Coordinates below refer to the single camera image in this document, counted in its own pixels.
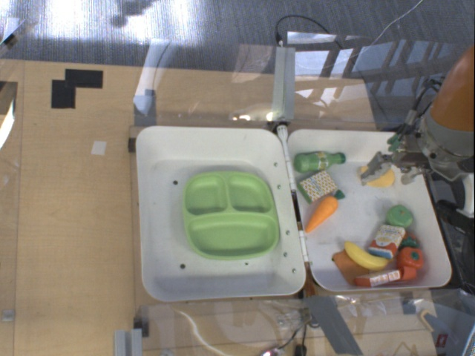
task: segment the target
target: toy tomato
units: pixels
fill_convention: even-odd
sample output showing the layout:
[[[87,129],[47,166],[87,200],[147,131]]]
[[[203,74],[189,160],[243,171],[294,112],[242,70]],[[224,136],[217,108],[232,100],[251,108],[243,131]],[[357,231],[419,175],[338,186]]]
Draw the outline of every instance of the toy tomato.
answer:
[[[398,268],[408,266],[410,268],[420,269],[424,265],[424,257],[418,248],[406,247],[399,251],[397,257]]]

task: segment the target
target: green divided plate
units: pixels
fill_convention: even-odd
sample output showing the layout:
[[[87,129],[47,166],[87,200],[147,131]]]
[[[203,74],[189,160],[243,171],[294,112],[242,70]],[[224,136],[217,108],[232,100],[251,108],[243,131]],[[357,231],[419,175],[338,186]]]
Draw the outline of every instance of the green divided plate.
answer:
[[[212,259],[262,256],[279,240],[272,193],[254,174],[217,171],[192,177],[184,190],[183,217],[191,247]]]

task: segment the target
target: wooden table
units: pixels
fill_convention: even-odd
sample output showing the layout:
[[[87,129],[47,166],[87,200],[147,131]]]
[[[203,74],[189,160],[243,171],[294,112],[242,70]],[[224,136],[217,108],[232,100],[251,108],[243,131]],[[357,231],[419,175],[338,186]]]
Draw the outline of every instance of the wooden table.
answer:
[[[51,82],[63,80],[66,68],[102,70],[103,87],[77,88],[75,109],[52,109]],[[47,62],[3,61],[0,65],[0,80],[19,86],[16,124],[0,151],[0,161],[9,160],[0,163],[0,172],[7,173],[6,165],[16,168],[7,185],[11,191],[0,190],[0,309],[16,310],[13,322],[0,322],[1,355],[112,355],[114,331],[130,330],[138,307],[157,303],[143,289],[138,236],[133,233],[138,226],[133,225],[137,208],[132,205],[134,169],[128,137],[142,71],[140,67]],[[229,125],[235,111],[244,114],[249,106],[268,109],[272,83],[272,76],[240,78],[233,73],[167,70],[157,93],[157,120],[193,125],[207,123],[211,117],[211,122],[219,119]],[[330,87],[345,86],[336,83]],[[361,81],[348,83],[364,90]],[[309,102],[312,93],[320,99],[325,81],[307,78],[297,82],[296,90],[309,89],[309,97],[297,97],[296,107],[301,107],[302,117],[314,119],[323,111]],[[341,103],[325,111],[323,116],[329,120],[321,125],[337,128],[335,120],[351,119],[355,114],[366,123],[347,122],[346,126],[374,128],[364,94],[353,99],[353,105]],[[95,144],[102,150],[97,152]],[[245,307],[233,320],[255,324],[255,303],[240,304]],[[222,355],[253,355],[269,345],[257,341],[266,339],[259,332],[251,344],[232,344],[216,327],[220,312],[208,315],[204,309],[189,317],[204,329],[202,341],[221,344]],[[400,330],[393,330],[402,332],[419,355],[427,355],[430,345],[433,347],[430,333],[413,318],[398,320]],[[174,328],[183,332],[183,339],[194,339],[189,346],[199,346],[196,355],[216,355],[197,340],[193,323],[180,317]],[[371,326],[378,327],[377,321]],[[396,348],[398,337],[394,338]],[[382,349],[389,341],[376,330],[360,331],[356,339],[371,350]],[[308,344],[319,355],[332,355],[322,333],[309,334]],[[190,348],[176,353],[193,354]],[[157,351],[144,355],[157,355]]]

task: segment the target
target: yellow fruit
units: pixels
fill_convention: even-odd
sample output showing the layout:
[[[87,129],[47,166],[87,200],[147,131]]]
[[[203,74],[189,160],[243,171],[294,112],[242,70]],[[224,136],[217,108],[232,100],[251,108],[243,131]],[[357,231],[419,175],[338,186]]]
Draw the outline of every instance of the yellow fruit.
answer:
[[[359,169],[360,175],[362,175],[368,169],[367,166],[362,166]],[[366,183],[367,186],[372,187],[389,187],[396,180],[396,175],[394,174],[393,169],[389,169],[386,173],[381,175],[378,179],[369,181]]]
[[[382,270],[389,263],[388,259],[373,256],[372,254],[369,254],[351,241],[344,242],[344,250],[347,252],[351,260],[353,260],[355,263],[362,266],[363,268],[369,270]]]

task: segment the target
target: yellow banana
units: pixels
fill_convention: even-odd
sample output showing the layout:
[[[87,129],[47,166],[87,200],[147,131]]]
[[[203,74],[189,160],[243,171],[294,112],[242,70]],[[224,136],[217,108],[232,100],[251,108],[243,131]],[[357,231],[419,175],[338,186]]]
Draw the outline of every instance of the yellow banana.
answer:
[[[369,270],[382,270],[389,263],[388,259],[373,256],[372,254],[369,254],[351,241],[344,242],[344,250],[347,252],[351,260],[353,260],[355,263],[362,266],[363,268]]]

